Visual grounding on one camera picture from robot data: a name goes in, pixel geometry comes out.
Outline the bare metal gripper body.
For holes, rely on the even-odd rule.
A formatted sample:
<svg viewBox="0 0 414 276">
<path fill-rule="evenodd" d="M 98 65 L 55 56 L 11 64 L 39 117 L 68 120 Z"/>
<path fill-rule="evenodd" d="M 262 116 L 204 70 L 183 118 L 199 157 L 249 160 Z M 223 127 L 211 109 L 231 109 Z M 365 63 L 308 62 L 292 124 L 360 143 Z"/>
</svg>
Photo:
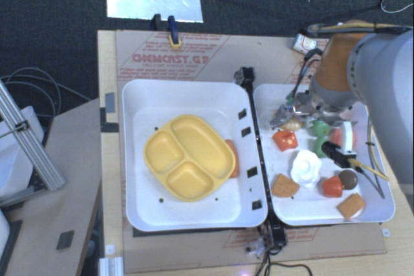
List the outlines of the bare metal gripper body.
<svg viewBox="0 0 414 276">
<path fill-rule="evenodd" d="M 290 93 L 290 104 L 296 113 L 321 119 L 329 125 L 342 121 L 342 113 L 357 102 L 352 92 Z"/>
</svg>

